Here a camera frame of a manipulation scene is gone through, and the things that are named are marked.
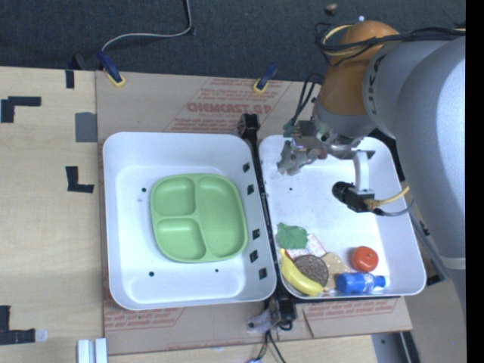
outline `black tape marking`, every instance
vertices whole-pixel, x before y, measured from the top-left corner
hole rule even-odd
[[[0,306],[0,332],[8,330],[8,319],[10,318],[10,306]]]
[[[0,306],[0,345],[33,343],[36,330],[10,330],[10,306]]]
[[[76,124],[76,142],[98,142],[98,118],[85,112],[74,115]]]
[[[8,97],[8,101],[14,106],[42,105],[42,97]]]
[[[15,106],[8,100],[2,100],[0,106],[0,123],[12,123],[14,121]]]
[[[8,97],[0,104],[0,123],[12,123],[15,116],[16,106],[40,106],[41,97]]]
[[[66,70],[66,88],[74,88],[74,72]]]
[[[94,191],[94,185],[80,185],[79,181],[79,168],[76,166],[67,166],[67,190],[72,192],[85,192],[92,194]]]

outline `gray floor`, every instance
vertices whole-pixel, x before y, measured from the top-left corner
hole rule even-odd
[[[433,268],[422,250],[430,275]],[[467,361],[467,328],[450,280],[425,287],[405,299],[414,329],[411,332],[422,363]]]

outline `green plate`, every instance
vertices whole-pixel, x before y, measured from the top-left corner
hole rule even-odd
[[[221,261],[247,245],[240,195],[223,176],[162,178],[151,189],[150,207],[157,245],[174,261]]]

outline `orange ball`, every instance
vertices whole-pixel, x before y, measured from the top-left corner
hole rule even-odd
[[[378,254],[370,247],[357,247],[353,252],[352,265],[356,270],[368,273],[378,266]]]

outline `dark carpet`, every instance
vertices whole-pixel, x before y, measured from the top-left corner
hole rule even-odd
[[[123,39],[106,52],[120,70],[253,78],[272,62],[277,79],[323,73],[314,43],[317,22],[380,20],[407,32],[456,27],[466,0],[189,0],[194,31],[172,39]],[[324,8],[337,3],[335,15]],[[0,66],[65,69],[123,33],[171,34],[185,29],[183,0],[0,0]]]

